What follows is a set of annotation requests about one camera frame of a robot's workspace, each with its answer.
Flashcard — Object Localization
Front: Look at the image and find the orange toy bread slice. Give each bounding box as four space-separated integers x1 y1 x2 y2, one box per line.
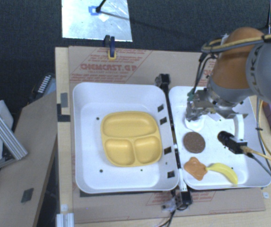
184 156 209 182

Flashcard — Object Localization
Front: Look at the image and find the yellow divided plate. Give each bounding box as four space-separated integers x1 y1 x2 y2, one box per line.
100 111 163 168

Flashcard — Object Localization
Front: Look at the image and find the white plastic tray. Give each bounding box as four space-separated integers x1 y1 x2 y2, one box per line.
168 86 271 191
72 82 180 194

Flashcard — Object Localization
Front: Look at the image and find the white flat toy piece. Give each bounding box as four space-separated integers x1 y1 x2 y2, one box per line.
184 115 206 131

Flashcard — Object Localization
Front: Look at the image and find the thin black and white rod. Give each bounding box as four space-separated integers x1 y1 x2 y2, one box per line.
161 83 187 193

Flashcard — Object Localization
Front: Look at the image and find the black cylinder on white bracket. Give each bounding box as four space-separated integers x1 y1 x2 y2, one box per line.
217 112 248 155

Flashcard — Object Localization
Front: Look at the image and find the brown round biscuit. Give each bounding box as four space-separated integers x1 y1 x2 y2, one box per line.
183 131 206 154

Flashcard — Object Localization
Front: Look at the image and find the brown cardboard board red print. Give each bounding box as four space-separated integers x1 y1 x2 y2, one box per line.
68 45 266 224

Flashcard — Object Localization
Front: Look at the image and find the yellow banana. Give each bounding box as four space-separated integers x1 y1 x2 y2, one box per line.
206 162 239 187

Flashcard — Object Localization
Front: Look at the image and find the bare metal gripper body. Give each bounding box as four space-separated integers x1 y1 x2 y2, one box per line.
191 88 236 119

